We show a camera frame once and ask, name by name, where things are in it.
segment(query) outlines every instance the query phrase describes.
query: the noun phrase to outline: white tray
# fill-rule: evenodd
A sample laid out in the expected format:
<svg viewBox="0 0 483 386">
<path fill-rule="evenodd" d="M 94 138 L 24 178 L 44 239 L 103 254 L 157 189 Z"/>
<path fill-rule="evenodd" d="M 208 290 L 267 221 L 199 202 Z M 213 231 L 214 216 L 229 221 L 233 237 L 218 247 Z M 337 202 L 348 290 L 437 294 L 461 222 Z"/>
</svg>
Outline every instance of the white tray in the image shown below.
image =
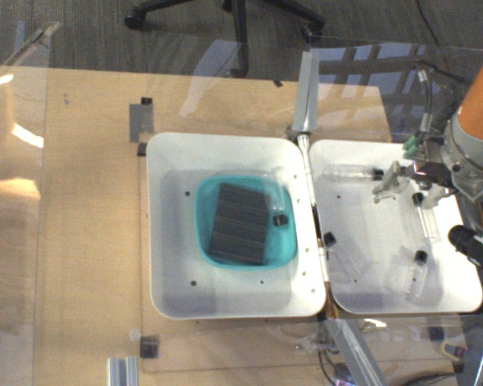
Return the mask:
<svg viewBox="0 0 483 386">
<path fill-rule="evenodd" d="M 325 303 L 325 286 L 308 185 L 299 149 L 279 138 L 162 133 L 147 147 L 151 297 L 177 319 L 303 317 Z M 199 253 L 194 190 L 223 170 L 282 168 L 297 229 L 297 254 L 265 271 L 220 269 Z"/>
<path fill-rule="evenodd" d="M 461 224 L 456 199 L 442 199 L 435 207 L 441 240 L 433 244 L 422 297 L 406 300 L 401 280 L 413 263 L 411 236 L 402 222 L 405 204 L 414 188 L 396 200 L 374 204 L 375 182 L 337 183 L 322 175 L 327 165 L 368 165 L 386 170 L 403 154 L 400 145 L 322 140 L 313 144 L 310 156 L 323 232 L 331 231 L 345 250 L 345 257 L 364 270 L 356 279 L 344 276 L 338 257 L 328 262 L 333 296 L 339 306 L 355 314 L 413 314 L 472 312 L 483 301 L 476 267 L 455 251 L 447 239 L 449 229 Z"/>
</svg>

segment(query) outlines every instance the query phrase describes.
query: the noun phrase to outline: office chair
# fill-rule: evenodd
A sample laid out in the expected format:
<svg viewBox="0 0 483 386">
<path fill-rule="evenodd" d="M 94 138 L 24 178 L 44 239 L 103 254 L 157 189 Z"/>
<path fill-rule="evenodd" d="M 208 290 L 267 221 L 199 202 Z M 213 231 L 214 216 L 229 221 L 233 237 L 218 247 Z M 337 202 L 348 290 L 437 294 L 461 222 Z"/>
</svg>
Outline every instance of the office chair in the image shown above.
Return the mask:
<svg viewBox="0 0 483 386">
<path fill-rule="evenodd" d="M 150 0 L 139 6 L 133 7 L 132 11 L 124 18 L 125 24 L 130 29 L 143 29 L 147 13 L 170 6 L 175 6 L 193 0 Z M 309 40 L 321 35 L 325 19 L 317 13 L 307 9 L 293 0 L 263 0 L 289 13 L 295 14 L 309 21 L 301 32 L 305 39 Z M 240 68 L 231 70 L 231 76 L 243 77 L 248 72 L 248 47 L 247 47 L 247 25 L 246 25 L 246 3 L 245 0 L 224 0 L 222 10 L 233 13 L 234 30 L 236 40 L 241 43 L 238 57 Z"/>
</svg>

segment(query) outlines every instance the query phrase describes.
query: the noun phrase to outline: blue object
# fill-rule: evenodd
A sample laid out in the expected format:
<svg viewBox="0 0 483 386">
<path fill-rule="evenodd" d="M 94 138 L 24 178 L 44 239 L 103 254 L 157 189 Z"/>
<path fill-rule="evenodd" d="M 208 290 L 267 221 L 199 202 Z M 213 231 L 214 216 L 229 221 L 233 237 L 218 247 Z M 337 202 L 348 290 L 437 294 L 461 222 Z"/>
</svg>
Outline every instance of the blue object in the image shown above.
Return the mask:
<svg viewBox="0 0 483 386">
<path fill-rule="evenodd" d="M 269 179 L 264 179 L 264 182 L 265 186 L 263 186 L 262 178 L 258 176 L 219 175 L 207 178 L 199 184 L 195 192 L 195 232 L 200 254 L 207 262 L 225 269 L 264 270 L 281 267 L 293 259 L 297 250 L 295 221 L 290 196 L 285 189 L 282 189 L 284 197 L 283 214 L 288 218 L 288 221 L 286 224 L 275 226 L 273 220 L 275 213 L 269 210 L 263 265 L 243 265 L 232 261 L 220 262 L 208 255 L 221 183 L 259 191 L 266 194 L 270 199 L 273 198 L 274 193 L 280 194 L 279 188 L 281 186 L 277 182 Z"/>
</svg>

